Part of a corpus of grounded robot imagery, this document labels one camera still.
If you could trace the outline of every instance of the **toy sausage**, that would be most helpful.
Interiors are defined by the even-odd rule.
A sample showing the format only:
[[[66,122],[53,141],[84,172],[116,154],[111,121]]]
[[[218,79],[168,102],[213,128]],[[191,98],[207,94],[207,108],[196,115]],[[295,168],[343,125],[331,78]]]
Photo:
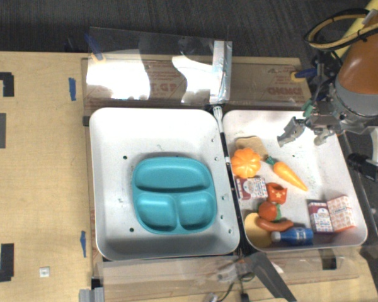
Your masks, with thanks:
[[[291,220],[281,221],[280,223],[272,223],[270,221],[264,220],[263,218],[258,218],[256,224],[268,232],[284,232],[289,228],[294,226]]]

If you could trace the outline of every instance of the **wooden surface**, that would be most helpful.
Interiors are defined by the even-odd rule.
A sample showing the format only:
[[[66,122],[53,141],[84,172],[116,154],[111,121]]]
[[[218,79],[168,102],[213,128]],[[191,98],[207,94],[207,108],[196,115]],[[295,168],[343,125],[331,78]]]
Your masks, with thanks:
[[[3,301],[78,301],[92,274],[86,139],[81,124],[81,59],[85,54],[0,52],[0,71],[12,72],[15,97],[4,98],[6,148],[0,149],[0,245],[14,243],[14,277],[0,283]],[[71,101],[68,78],[76,80]],[[80,244],[86,232],[87,258]],[[39,268],[50,267],[40,278]],[[378,301],[366,261],[357,276],[294,284],[299,301]],[[269,299],[250,290],[252,301]],[[171,298],[169,301],[190,301]],[[239,301],[232,293],[226,301]]]

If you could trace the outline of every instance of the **blue tray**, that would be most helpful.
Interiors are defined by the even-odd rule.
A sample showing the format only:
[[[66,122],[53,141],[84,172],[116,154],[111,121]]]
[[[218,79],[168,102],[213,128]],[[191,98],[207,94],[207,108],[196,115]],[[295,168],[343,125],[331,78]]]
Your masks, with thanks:
[[[160,157],[140,162],[132,179],[139,223],[157,234],[189,234],[208,229],[217,213],[210,171],[201,162]]]

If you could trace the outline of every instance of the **small box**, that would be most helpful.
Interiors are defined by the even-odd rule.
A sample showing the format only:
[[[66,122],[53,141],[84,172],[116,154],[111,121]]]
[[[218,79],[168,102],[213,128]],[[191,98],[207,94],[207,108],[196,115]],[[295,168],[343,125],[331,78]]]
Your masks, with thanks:
[[[328,205],[321,201],[311,201],[308,204],[309,218],[314,233],[333,233]]]
[[[238,198],[242,200],[266,199],[267,189],[265,178],[240,178],[236,179]]]
[[[333,230],[338,233],[356,227],[350,200],[343,195],[327,202]]]

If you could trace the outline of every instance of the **orange pumpkin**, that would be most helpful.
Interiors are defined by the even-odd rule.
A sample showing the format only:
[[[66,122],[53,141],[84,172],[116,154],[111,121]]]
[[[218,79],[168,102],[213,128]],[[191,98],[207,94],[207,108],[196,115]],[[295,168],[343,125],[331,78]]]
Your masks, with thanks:
[[[240,178],[253,178],[259,171],[260,155],[251,148],[236,150],[231,158],[232,173]]]

